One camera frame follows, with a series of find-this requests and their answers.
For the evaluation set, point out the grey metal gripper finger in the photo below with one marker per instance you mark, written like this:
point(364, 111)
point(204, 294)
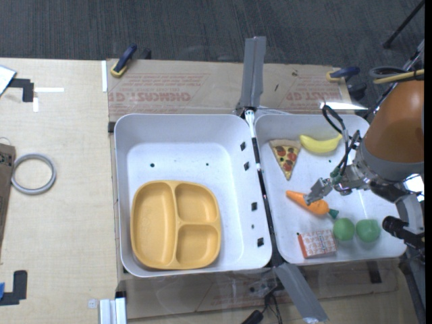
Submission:
point(314, 191)
point(326, 189)

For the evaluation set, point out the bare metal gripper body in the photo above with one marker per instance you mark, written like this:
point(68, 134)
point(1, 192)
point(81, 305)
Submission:
point(354, 179)

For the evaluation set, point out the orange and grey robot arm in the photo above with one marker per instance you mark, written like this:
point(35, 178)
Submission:
point(395, 127)

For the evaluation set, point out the orange carrot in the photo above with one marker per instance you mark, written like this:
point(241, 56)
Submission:
point(319, 207)

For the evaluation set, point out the green ball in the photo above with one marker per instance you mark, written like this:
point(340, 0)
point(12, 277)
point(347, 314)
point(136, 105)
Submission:
point(368, 231)
point(344, 229)

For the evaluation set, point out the yellow banana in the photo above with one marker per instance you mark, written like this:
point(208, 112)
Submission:
point(319, 145)

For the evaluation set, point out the toy pizza slice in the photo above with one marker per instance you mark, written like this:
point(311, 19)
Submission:
point(286, 155)

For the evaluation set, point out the orange and white carton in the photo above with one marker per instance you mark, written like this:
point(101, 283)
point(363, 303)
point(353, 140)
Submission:
point(317, 244)

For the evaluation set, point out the white plastic tray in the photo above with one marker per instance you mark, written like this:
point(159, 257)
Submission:
point(233, 187)
point(303, 248)

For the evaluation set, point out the yellow divided plate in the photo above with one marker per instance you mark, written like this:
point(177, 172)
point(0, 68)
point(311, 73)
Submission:
point(158, 221)

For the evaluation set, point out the brown cardboard board red print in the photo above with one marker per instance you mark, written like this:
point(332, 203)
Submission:
point(189, 89)

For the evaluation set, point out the grey tape roll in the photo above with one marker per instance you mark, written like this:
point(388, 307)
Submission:
point(15, 181)

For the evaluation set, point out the brown cardboard piece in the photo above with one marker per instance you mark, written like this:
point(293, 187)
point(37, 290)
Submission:
point(5, 194)

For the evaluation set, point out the white paper sheet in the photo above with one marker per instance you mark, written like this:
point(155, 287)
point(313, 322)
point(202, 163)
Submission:
point(5, 76)

